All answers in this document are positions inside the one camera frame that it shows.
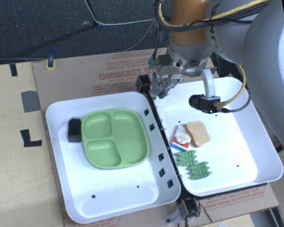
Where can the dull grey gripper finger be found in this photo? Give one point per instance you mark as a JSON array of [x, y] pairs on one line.
[[154, 92], [165, 92]]

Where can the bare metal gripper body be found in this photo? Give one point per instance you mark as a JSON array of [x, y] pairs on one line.
[[169, 78]]

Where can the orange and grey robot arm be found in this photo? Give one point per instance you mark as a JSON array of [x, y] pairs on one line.
[[259, 46]]

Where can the thin black rod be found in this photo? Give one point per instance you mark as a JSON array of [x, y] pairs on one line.
[[165, 138]]

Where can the white red blue carton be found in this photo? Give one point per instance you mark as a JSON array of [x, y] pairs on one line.
[[180, 137]]

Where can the tan bread slice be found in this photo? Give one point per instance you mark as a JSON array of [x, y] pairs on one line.
[[198, 133]]

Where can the green divided plate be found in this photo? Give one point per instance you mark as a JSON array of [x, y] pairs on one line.
[[115, 138]]

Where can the green pea pods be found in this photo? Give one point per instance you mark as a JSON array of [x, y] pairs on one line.
[[186, 158], [199, 170]]

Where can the brown cardboard board red print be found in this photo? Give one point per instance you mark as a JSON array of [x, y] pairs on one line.
[[77, 77]]

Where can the white plastic tray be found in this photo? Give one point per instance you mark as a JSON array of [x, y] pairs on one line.
[[233, 149], [116, 189]]

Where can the black box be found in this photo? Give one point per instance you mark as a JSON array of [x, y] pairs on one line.
[[74, 130]]

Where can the black cylinder on white bracket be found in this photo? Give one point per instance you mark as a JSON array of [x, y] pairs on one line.
[[204, 103]]

